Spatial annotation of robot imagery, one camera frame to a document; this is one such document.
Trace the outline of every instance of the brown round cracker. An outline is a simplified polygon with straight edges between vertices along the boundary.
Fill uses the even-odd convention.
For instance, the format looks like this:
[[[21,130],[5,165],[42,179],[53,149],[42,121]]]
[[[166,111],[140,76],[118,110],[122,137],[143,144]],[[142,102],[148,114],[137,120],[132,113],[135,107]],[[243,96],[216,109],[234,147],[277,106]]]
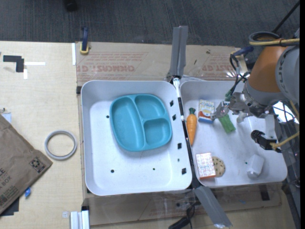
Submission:
[[[216,177],[221,177],[225,172],[224,162],[216,156],[213,156],[212,159],[213,159],[214,169],[216,172]]]

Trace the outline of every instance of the light wood surface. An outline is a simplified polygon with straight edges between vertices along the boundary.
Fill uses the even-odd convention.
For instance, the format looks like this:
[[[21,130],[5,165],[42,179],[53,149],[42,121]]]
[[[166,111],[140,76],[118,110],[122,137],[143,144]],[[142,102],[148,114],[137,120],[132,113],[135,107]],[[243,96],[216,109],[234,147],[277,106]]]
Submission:
[[[72,65],[71,44],[0,42],[0,52],[0,106],[11,111],[15,129],[43,153],[45,138],[52,131],[68,130],[79,140],[76,67]],[[15,63],[3,62],[3,55],[22,56],[25,62],[45,62],[46,65],[28,66],[28,79],[24,80],[22,73],[15,72]],[[72,149],[72,142],[65,136],[58,136],[50,141],[50,149],[63,155]],[[63,212],[80,211],[83,202],[80,149],[68,160],[53,160],[51,168],[31,189],[27,199],[21,196],[19,212],[0,217],[0,228],[68,229],[69,218],[63,218]],[[282,191],[280,194],[280,206],[228,212],[234,228],[295,228],[287,199]],[[93,228],[153,229],[166,226],[168,219]],[[193,226],[215,228],[207,215],[197,216]]]

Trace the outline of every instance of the orange carrot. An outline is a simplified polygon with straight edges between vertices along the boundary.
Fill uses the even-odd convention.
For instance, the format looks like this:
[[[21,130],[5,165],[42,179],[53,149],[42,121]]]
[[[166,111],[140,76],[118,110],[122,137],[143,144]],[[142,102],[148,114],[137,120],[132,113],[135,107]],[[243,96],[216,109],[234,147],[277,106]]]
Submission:
[[[186,128],[190,138],[190,144],[193,145],[197,127],[197,116],[195,115],[196,110],[194,108],[190,108],[189,110],[190,114],[186,119]]]

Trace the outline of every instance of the blue plate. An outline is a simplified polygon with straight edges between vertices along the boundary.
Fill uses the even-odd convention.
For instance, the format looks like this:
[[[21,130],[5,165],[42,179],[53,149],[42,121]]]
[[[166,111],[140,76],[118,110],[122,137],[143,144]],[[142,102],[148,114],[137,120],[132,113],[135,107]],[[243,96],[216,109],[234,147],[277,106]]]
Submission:
[[[128,151],[161,147],[172,138],[166,108],[152,94],[131,94],[115,99],[110,106],[110,122],[118,144]]]

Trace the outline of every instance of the brown paper bag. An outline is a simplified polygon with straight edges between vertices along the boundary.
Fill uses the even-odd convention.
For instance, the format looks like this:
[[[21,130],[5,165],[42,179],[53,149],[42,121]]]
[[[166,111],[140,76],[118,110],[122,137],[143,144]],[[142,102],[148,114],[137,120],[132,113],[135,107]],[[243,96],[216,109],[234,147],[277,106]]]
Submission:
[[[0,115],[0,214],[51,165]]]

